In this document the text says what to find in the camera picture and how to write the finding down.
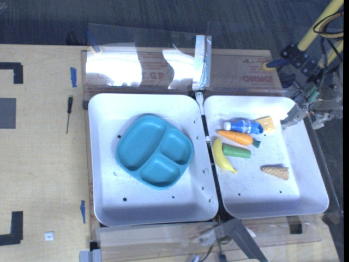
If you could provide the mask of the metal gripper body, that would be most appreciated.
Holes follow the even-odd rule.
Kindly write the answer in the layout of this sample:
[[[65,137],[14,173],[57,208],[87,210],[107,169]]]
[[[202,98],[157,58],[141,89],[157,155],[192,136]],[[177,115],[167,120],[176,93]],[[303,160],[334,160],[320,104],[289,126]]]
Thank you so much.
[[[318,92],[309,109],[317,118],[342,118],[343,84],[338,72],[328,73],[319,82]]]

